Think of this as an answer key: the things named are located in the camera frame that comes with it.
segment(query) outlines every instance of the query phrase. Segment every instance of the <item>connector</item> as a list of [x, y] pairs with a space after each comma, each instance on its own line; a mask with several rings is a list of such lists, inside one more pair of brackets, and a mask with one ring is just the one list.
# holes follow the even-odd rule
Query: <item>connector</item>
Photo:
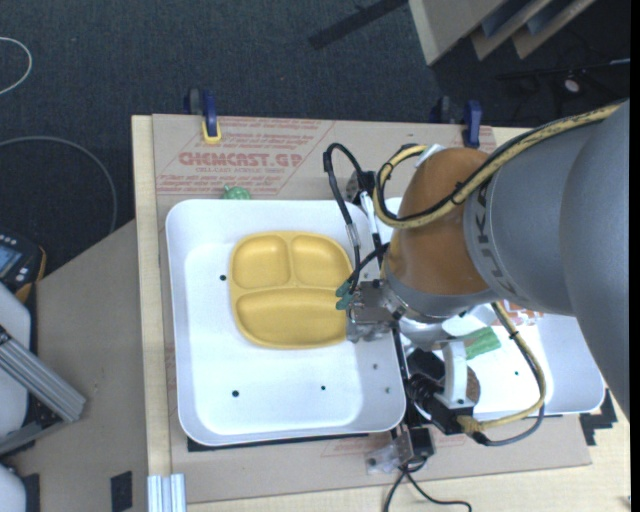
[[465, 434], [480, 432], [482, 430], [482, 424], [473, 416], [460, 415], [456, 418], [456, 420], [462, 427], [462, 431]]
[[344, 297], [344, 294], [351, 288], [351, 281], [348, 279], [340, 285], [340, 288], [336, 290], [336, 297]]
[[351, 292], [347, 292], [345, 293], [342, 298], [336, 302], [336, 309], [338, 311], [344, 311], [347, 309], [347, 307], [349, 307], [349, 303], [351, 302], [351, 300], [353, 299], [353, 293]]

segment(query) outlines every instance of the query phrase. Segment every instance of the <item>yellow divided plate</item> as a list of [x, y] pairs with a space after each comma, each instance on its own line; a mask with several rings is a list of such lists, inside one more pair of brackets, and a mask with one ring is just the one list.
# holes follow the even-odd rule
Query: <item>yellow divided plate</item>
[[231, 254], [233, 317], [242, 334], [272, 348], [315, 348], [346, 337], [338, 288], [352, 267], [342, 246], [301, 231], [269, 231], [240, 240]]

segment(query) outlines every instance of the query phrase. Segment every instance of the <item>gray carpet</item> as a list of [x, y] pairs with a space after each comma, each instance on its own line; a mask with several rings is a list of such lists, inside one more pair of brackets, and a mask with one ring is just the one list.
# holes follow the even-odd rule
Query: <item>gray carpet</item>
[[[602, 73], [608, 91], [562, 103], [551, 78], [496, 76], [629, 57], [630, 0], [596, 2], [525, 60], [505, 44], [479, 62], [462, 40], [431, 67], [406, 2], [383, 2], [384, 15], [328, 31], [379, 3], [0, 0], [0, 36], [33, 54], [27, 80], [0, 95], [0, 142], [47, 135], [88, 149], [113, 180], [120, 226], [134, 212], [131, 116], [181, 113], [191, 86], [211, 88], [221, 115], [426, 122], [448, 96], [458, 119], [476, 99], [486, 122], [518, 126], [629, 94], [628, 66], [626, 74]], [[20, 49], [0, 42], [0, 90], [24, 66]], [[0, 226], [40, 243], [49, 272], [106, 236], [112, 223], [100, 169], [53, 142], [0, 147], [0, 204]]]

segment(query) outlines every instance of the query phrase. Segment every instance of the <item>yellow cable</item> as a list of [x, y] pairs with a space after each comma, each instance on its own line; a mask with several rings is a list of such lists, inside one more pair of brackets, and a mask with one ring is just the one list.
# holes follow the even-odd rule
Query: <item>yellow cable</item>
[[549, 123], [540, 129], [534, 130], [526, 135], [523, 139], [516, 142], [512, 146], [507, 147], [504, 151], [499, 153], [495, 158], [492, 158], [487, 161], [487, 163], [479, 169], [479, 171], [471, 177], [471, 179], [464, 183], [459, 189], [454, 190], [449, 201], [444, 204], [442, 207], [438, 208], [434, 212], [427, 213], [425, 215], [421, 215], [414, 219], [410, 220], [398, 220], [388, 216], [382, 205], [380, 204], [380, 200], [382, 199], [382, 194], [380, 190], [384, 187], [384, 184], [388, 181], [391, 172], [395, 168], [398, 163], [406, 158], [418, 154], [416, 151], [419, 148], [422, 150], [425, 149], [426, 146], [416, 146], [410, 148], [405, 151], [399, 152], [395, 155], [391, 160], [385, 163], [379, 172], [379, 189], [376, 191], [376, 194], [373, 194], [373, 205], [375, 208], [376, 215], [380, 218], [382, 222], [386, 225], [391, 226], [397, 229], [408, 229], [408, 228], [417, 228], [420, 226], [424, 226], [434, 220], [442, 217], [449, 213], [453, 208], [462, 204], [471, 193], [478, 188], [482, 183], [484, 183], [487, 179], [489, 179], [493, 174], [495, 174], [504, 164], [506, 164], [509, 160], [514, 158], [515, 156], [522, 153], [524, 150], [534, 146], [535, 144], [542, 142], [545, 139], [553, 137], [554, 135], [558, 135], [565, 131], [571, 130], [573, 128], [579, 128], [581, 126], [586, 126], [591, 123], [600, 122], [609, 115], [611, 115], [615, 110], [618, 109], [620, 105], [614, 104], [606, 107], [602, 107], [591, 112], [587, 112], [585, 114], [579, 114], [576, 116], [560, 119], [558, 121]]
[[520, 336], [520, 334], [516, 330], [515, 326], [513, 325], [513, 322], [511, 322], [511, 319], [509, 318], [509, 315], [505, 311], [502, 304], [498, 302], [494, 302], [492, 306], [494, 311], [498, 315], [500, 322], [502, 323], [502, 325], [504, 325], [505, 329], [507, 329], [507, 331], [509, 332], [509, 336], [513, 338], [513, 340], [518, 344], [518, 347], [520, 348], [520, 350], [526, 353], [527, 357], [531, 360], [531, 364], [535, 370], [534, 375], [536, 377], [536, 382], [538, 383], [538, 390], [540, 392], [540, 397], [538, 398], [538, 400], [536, 400], [536, 402], [533, 405], [531, 405], [527, 409], [524, 409], [523, 411], [520, 411], [518, 413], [503, 416], [502, 418], [498, 418], [495, 420], [478, 421], [472, 416], [458, 416], [457, 418], [458, 423], [460, 423], [465, 433], [481, 432], [488, 428], [494, 428], [500, 425], [506, 425], [507, 423], [512, 423], [514, 421], [526, 418], [527, 416], [530, 416], [531, 414], [536, 412], [538, 409], [540, 409], [540, 407], [542, 407], [542, 405], [544, 404], [545, 396], [547, 394], [547, 383], [544, 378], [544, 371], [542, 370], [540, 363], [536, 359], [533, 352], [531, 352], [531, 349], [527, 346], [522, 336]]

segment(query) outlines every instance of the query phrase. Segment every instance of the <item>white tray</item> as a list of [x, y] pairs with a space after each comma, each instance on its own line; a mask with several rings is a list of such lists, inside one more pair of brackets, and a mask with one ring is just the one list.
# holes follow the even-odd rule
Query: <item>white tray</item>
[[[373, 250], [364, 213], [348, 205], [362, 243]], [[194, 441], [223, 446], [381, 432], [405, 412], [391, 336], [374, 343], [277, 350], [237, 329], [226, 282], [243, 237], [272, 230], [329, 236], [350, 255], [334, 201], [192, 199], [166, 220], [176, 347], [178, 414]], [[375, 263], [367, 278], [378, 276]]]

